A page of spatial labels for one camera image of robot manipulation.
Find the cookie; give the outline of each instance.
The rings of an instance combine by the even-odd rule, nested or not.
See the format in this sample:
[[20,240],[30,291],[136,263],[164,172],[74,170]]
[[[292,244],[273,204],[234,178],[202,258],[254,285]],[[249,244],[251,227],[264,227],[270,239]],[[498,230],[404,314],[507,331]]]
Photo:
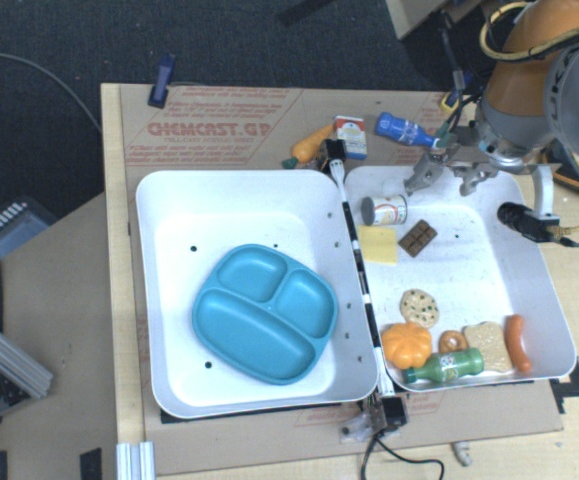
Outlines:
[[400,313],[407,322],[414,322],[425,329],[436,325],[440,311],[434,298],[419,289],[407,290],[400,300]]
[[506,372],[513,368],[502,327],[496,322],[483,322],[463,329],[467,343],[477,348],[485,363],[485,370]]

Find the blue clip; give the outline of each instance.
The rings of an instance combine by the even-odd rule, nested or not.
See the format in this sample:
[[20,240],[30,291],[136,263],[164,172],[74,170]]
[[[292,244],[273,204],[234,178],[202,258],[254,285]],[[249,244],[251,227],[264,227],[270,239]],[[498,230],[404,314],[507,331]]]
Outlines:
[[173,67],[176,61],[175,55],[170,55],[165,53],[160,59],[160,65],[158,67],[158,81],[156,85],[151,88],[151,93],[149,94],[149,106],[164,108],[165,102],[167,101],[167,85],[171,82],[171,77],[173,76]]

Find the blue divided plate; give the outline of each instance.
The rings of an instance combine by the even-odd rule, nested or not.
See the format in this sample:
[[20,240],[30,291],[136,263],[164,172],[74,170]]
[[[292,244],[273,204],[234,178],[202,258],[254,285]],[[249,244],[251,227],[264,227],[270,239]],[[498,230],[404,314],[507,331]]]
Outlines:
[[239,370],[291,384],[316,365],[338,316],[331,287],[289,256],[249,244],[212,270],[192,310],[200,341]]

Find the green bottle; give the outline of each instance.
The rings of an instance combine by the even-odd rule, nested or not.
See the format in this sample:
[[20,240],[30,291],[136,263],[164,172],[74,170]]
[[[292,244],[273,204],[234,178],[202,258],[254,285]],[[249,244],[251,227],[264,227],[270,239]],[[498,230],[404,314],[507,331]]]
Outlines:
[[468,348],[446,354],[431,354],[421,368],[407,368],[404,371],[406,383],[418,379],[434,382],[448,382],[463,375],[477,375],[485,368],[482,354],[477,348]]

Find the black floor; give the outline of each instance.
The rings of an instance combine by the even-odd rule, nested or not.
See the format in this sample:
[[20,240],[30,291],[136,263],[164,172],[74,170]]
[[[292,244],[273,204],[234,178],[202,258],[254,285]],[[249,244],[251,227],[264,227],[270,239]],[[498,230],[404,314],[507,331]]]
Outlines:
[[[486,70],[474,11],[452,32],[459,61]],[[100,122],[100,84],[176,81],[332,89],[447,90],[428,22],[398,41],[384,0],[0,0],[0,53],[63,80]],[[45,74],[0,57],[0,205],[21,194],[61,218],[104,190],[101,137]]]

